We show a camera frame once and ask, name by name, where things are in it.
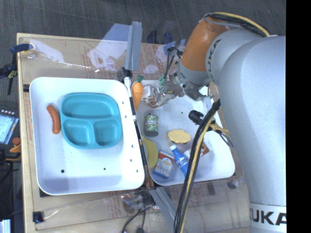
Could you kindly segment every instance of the sausage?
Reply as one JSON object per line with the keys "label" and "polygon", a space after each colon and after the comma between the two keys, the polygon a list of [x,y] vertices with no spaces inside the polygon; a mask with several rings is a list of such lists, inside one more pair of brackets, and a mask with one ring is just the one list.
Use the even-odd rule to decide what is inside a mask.
{"label": "sausage", "polygon": [[54,134],[58,134],[60,132],[60,129],[61,129],[59,114],[58,114],[57,110],[55,109],[55,107],[51,104],[48,105],[47,110],[52,117],[52,122],[53,122],[52,132]]}

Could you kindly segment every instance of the white robotic arm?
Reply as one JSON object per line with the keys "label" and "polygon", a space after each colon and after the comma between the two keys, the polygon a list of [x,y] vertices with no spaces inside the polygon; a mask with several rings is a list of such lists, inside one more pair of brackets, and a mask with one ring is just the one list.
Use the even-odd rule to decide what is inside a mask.
{"label": "white robotic arm", "polygon": [[[197,41],[190,37],[177,77],[185,94],[195,100],[200,99],[198,89],[211,80],[219,88],[225,122],[249,190],[251,233],[287,232],[286,38],[199,24],[203,23],[199,27],[205,27],[205,33],[199,37],[217,29],[218,35],[209,35],[207,44],[197,43],[194,48]],[[191,53],[201,54],[195,50],[198,45],[206,53],[205,72],[199,67],[202,63],[189,60]]]}

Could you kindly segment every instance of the blue divided plate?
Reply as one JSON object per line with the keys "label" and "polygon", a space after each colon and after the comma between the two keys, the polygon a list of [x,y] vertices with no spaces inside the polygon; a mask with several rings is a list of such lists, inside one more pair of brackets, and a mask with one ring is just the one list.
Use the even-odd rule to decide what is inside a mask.
{"label": "blue divided plate", "polygon": [[61,103],[60,119],[64,138],[75,148],[109,148],[122,137],[118,104],[105,94],[66,95]]}

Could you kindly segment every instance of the orange carrot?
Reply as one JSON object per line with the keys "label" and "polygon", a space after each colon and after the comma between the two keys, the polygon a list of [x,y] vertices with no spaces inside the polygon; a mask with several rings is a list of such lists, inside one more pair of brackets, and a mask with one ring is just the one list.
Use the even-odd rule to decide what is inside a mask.
{"label": "orange carrot", "polygon": [[143,76],[137,76],[137,82],[134,82],[132,85],[132,96],[135,110],[138,110],[138,106],[141,100],[142,92],[144,90],[144,86],[142,85],[141,81],[143,80]]}

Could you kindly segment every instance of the white plastic tray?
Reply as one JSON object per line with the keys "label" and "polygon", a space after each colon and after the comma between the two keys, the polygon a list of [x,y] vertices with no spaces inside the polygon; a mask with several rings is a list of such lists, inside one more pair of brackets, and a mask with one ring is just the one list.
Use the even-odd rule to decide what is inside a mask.
{"label": "white plastic tray", "polygon": [[[74,92],[102,93],[118,104],[122,121],[120,142],[106,149],[82,150],[69,145],[63,133],[52,133],[47,106],[57,110],[63,97]],[[30,85],[39,187],[50,195],[136,189],[144,170],[126,87],[115,80],[48,78]]]}
{"label": "white plastic tray", "polygon": [[[142,81],[143,85],[151,84],[157,87],[158,81]],[[173,155],[170,146],[173,144],[167,136],[168,131],[173,129],[183,129],[191,135],[190,142],[186,144],[177,144],[178,149],[184,152],[191,148],[193,138],[198,129],[189,118],[191,110],[197,110],[204,115],[211,108],[212,101],[206,98],[204,101],[194,101],[188,96],[175,98],[159,108],[153,109],[143,101],[140,102],[137,111],[137,121],[141,134],[143,134],[144,117],[147,114],[157,115],[159,117],[159,135],[146,138],[153,140],[157,150]],[[218,113],[215,115],[216,122],[221,126]],[[207,132],[204,142],[211,150],[200,158],[199,166],[195,176],[195,182],[210,181],[216,179],[228,178],[234,174],[235,164],[228,145],[215,132]],[[184,174],[179,170],[176,163],[173,164],[170,177],[164,179],[153,173],[154,168],[150,169],[152,179],[159,185],[176,185],[184,183]]]}

